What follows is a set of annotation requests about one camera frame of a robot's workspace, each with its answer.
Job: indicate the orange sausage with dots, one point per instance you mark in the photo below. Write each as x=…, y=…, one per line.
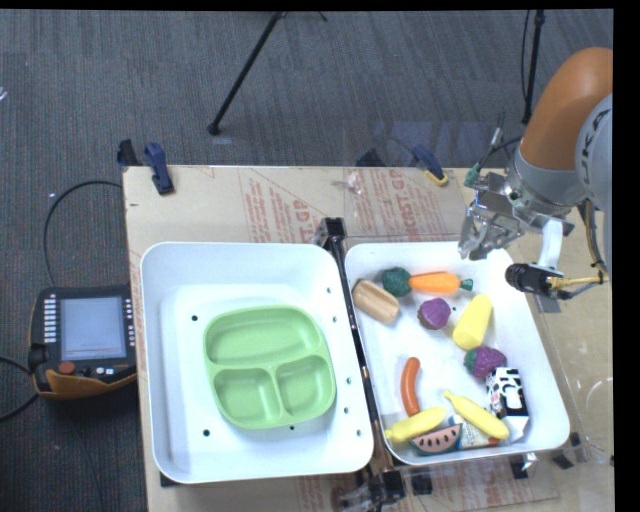
x=410, y=387

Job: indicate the yellow banana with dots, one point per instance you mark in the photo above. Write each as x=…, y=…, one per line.
x=477, y=414

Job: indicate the dark green broccoli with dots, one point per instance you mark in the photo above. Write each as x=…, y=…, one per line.
x=396, y=281

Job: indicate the black tripod stand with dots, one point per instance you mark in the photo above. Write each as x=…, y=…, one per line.
x=532, y=65
x=250, y=70

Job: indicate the black cylinder on white bracket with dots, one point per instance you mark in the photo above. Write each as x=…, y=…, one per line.
x=525, y=277

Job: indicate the red watermelon slice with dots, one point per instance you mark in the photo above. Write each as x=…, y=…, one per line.
x=436, y=442

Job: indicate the orange carrot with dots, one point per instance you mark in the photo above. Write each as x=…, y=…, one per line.
x=435, y=283

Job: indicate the white plastic tray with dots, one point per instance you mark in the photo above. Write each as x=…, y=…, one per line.
x=180, y=390
x=440, y=360

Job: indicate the colourful small packet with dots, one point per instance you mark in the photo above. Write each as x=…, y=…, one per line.
x=472, y=436

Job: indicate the yellow corn cob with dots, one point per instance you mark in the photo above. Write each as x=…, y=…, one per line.
x=473, y=322

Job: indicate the brown cardboard board, red print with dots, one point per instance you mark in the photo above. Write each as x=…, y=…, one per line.
x=225, y=210

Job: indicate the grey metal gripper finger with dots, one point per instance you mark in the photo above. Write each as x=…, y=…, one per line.
x=489, y=242
x=469, y=235

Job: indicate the green divided plate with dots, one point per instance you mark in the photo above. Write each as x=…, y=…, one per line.
x=260, y=330

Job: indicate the purple grapes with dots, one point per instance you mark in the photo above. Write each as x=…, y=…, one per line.
x=486, y=361

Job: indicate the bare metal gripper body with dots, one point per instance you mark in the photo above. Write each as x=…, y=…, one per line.
x=505, y=202

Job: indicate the tan bread roll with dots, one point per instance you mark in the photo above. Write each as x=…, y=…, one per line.
x=375, y=301

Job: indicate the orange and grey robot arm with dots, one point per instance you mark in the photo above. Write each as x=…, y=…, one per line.
x=565, y=110

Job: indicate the yellow squash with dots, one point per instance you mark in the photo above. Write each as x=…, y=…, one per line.
x=415, y=424

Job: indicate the black and white carton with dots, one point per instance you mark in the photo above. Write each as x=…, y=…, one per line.
x=509, y=395

